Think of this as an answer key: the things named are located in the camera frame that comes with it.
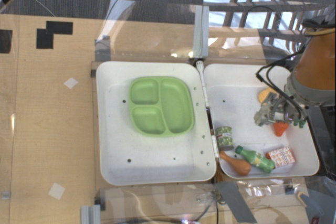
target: yellow cable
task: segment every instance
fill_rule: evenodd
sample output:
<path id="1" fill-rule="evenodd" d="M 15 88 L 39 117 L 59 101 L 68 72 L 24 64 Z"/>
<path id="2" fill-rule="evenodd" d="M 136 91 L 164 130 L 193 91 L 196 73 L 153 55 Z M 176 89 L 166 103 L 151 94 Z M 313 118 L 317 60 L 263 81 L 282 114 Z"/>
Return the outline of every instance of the yellow cable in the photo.
<path id="1" fill-rule="evenodd" d="M 325 29 L 325 30 L 321 30 L 321 31 L 306 31 L 305 34 L 309 35 L 309 36 L 321 36 L 321 35 L 325 35 L 325 34 L 330 34 L 335 32 L 336 28 L 330 28 L 330 29 Z"/>

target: bottle cap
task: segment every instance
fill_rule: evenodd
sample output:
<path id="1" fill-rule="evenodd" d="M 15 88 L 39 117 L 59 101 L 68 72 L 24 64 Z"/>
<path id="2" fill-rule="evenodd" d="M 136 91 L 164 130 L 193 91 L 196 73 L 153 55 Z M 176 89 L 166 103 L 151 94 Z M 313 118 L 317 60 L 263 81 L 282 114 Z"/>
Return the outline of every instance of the bottle cap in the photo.
<path id="1" fill-rule="evenodd" d="M 237 146 L 235 151 L 236 151 L 237 154 L 240 154 L 242 152 L 242 150 L 243 150 L 242 146 Z"/>

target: red and white box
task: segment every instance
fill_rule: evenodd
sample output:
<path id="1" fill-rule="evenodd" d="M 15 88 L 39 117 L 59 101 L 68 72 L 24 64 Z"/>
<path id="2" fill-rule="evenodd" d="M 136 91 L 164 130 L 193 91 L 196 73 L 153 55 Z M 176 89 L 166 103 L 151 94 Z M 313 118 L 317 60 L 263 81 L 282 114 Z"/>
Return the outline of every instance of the red and white box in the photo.
<path id="1" fill-rule="evenodd" d="M 293 157 L 292 152 L 287 146 L 275 151 L 270 151 L 265 155 L 266 158 L 271 159 L 275 162 L 275 168 L 295 162 L 295 158 Z"/>

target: wooden table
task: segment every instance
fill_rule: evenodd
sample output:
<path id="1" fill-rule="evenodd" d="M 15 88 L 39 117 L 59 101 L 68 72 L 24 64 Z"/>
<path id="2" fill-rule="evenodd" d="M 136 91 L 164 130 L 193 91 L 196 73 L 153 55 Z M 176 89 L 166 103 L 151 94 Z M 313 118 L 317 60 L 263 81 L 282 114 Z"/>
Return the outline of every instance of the wooden table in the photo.
<path id="1" fill-rule="evenodd" d="M 36 49 L 36 29 L 46 28 L 48 20 L 73 22 L 73 33 L 54 35 L 54 49 Z M 0 29 L 13 30 L 11 53 L 0 54 L 0 82 L 5 86 L 0 93 L 8 93 L 6 99 L 0 99 L 2 108 L 4 103 L 7 106 L 0 109 L 1 119 L 6 119 L 0 122 L 0 187 L 12 194 L 10 200 L 0 200 L 1 223 L 80 223 L 80 207 L 93 205 L 97 190 L 90 72 L 94 43 L 105 23 L 0 15 Z M 139 60 L 184 62 L 188 58 L 192 25 L 114 23 L 110 31 L 113 60 L 134 60 L 137 51 L 141 51 Z M 172 49 L 182 57 L 171 57 Z M 70 78 L 78 82 L 72 89 L 64 85 Z M 13 114 L 14 139 L 8 120 Z M 54 183 L 65 188 L 60 199 L 48 194 Z M 289 207 L 269 202 L 270 197 L 262 199 L 295 223 L 306 223 L 304 208 L 295 199 Z M 262 199 L 249 205 L 262 205 Z M 150 214 L 150 208 L 143 210 Z M 235 223 L 227 206 L 219 210 L 225 223 Z M 263 211 L 258 221 L 269 223 L 267 216 L 273 213 Z M 202 223 L 210 219 L 215 221 L 213 210 Z"/>

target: green divided plate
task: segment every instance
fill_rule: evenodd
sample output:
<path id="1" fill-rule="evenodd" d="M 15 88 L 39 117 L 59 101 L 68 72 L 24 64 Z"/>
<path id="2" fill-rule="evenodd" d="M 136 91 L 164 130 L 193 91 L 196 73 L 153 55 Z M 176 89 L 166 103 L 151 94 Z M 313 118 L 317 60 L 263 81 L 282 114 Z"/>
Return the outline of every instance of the green divided plate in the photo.
<path id="1" fill-rule="evenodd" d="M 148 136 L 173 136 L 194 125 L 194 110 L 186 84 L 173 77 L 135 79 L 129 88 L 131 120 Z"/>

